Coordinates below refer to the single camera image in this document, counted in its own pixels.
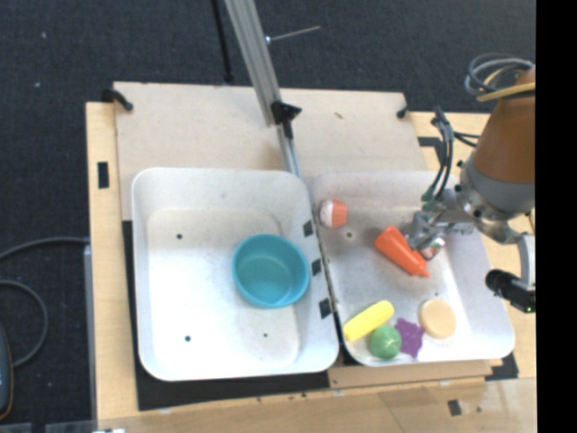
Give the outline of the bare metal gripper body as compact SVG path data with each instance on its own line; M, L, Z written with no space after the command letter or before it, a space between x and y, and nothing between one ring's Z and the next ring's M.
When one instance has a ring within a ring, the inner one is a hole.
M435 234L447 237L477 230L498 244L515 244L524 236L509 225L517 216L494 207L475 189L445 189L442 197L430 199L414 214L410 234L427 233L428 243Z

